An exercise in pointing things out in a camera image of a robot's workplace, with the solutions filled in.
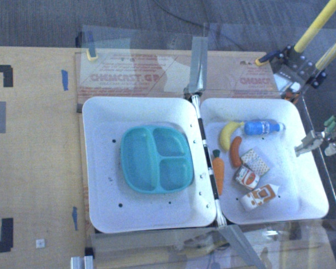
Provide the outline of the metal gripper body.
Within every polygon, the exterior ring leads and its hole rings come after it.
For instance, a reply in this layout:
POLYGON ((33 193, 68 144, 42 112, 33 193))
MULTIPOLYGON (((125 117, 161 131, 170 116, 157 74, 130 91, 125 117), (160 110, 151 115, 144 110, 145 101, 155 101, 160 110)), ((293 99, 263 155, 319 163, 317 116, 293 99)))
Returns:
POLYGON ((322 131, 324 140, 328 143, 336 142, 336 120, 327 120, 324 122, 322 131))

